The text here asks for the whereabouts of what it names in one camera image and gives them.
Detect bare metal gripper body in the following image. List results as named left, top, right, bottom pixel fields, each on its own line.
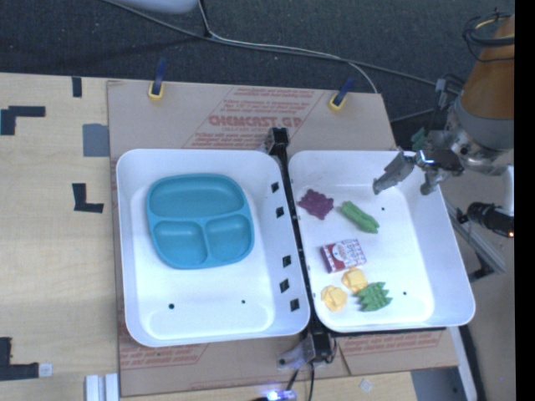
left=414, top=129, right=510, bottom=180

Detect green toy bean pods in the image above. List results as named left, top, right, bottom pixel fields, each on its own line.
left=339, top=200, right=381, bottom=235

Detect white plastic tray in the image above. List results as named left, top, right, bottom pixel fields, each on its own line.
left=115, top=148, right=312, bottom=348
left=288, top=149, right=476, bottom=334

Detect purple toy grapes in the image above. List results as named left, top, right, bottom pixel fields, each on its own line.
left=296, top=188, right=335, bottom=221

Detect red and white carton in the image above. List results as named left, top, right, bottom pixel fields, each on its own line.
left=319, top=237, right=369, bottom=275

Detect thin black rod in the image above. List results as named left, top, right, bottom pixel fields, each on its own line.
left=273, top=142, right=321, bottom=334

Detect yellow toy food piece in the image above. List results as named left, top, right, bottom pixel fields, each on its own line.
left=319, top=284, right=349, bottom=312
left=341, top=266, right=369, bottom=296

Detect green toy leafy vegetable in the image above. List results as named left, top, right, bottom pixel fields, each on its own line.
left=354, top=281, right=395, bottom=313

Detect blue divided plate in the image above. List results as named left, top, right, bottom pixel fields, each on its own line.
left=145, top=173, right=256, bottom=271

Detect brown cardboard board red print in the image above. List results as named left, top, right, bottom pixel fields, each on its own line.
left=105, top=80, right=461, bottom=398

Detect black cylinder on white bracket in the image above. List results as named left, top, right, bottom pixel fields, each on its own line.
left=466, top=164, right=516, bottom=238

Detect black block with thin wires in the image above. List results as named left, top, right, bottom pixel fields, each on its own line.
left=306, top=329, right=336, bottom=365

